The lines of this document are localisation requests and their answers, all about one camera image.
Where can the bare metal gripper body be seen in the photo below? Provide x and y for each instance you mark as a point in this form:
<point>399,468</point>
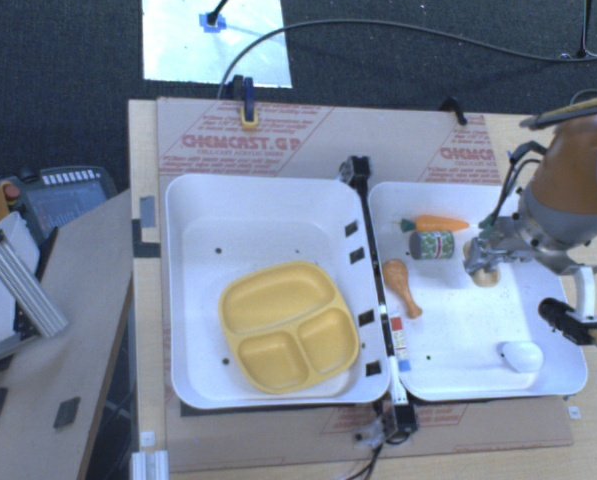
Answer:
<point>538,245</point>

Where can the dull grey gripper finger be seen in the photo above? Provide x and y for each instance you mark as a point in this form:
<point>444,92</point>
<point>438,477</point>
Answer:
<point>473,258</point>
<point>493,263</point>

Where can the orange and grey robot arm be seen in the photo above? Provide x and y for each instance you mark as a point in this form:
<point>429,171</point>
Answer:
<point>573,168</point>

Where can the beige round toy food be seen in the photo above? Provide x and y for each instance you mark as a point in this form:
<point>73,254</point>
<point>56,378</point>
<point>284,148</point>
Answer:
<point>487,279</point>

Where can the small green and white can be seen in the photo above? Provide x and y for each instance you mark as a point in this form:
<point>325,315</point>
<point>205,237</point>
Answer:
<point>433,245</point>

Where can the orange carrot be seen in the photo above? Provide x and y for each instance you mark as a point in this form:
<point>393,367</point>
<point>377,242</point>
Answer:
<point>440,223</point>

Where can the white plastic tray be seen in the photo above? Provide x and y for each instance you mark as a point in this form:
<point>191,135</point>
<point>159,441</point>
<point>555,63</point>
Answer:
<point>468,328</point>
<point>258,218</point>

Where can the brown chicken drumstick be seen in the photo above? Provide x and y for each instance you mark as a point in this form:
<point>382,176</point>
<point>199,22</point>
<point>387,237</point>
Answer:
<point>397,275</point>

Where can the white egg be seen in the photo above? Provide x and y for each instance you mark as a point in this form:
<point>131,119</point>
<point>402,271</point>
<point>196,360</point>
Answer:
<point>523,357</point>

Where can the thin black and white rod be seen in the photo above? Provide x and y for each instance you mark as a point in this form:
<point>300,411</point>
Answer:
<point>373,253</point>

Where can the red white blue packet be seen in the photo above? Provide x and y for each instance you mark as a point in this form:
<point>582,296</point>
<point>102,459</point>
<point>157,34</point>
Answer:
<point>400,343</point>

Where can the yellow divided plate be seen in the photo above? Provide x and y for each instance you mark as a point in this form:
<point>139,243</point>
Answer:
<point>283,328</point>

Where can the brown cardboard board red print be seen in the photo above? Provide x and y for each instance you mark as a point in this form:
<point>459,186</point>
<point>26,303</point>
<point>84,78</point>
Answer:
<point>298,133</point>

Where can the black cylinder on white bracket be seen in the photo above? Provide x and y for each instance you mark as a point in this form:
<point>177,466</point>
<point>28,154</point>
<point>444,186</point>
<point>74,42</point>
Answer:
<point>568,318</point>

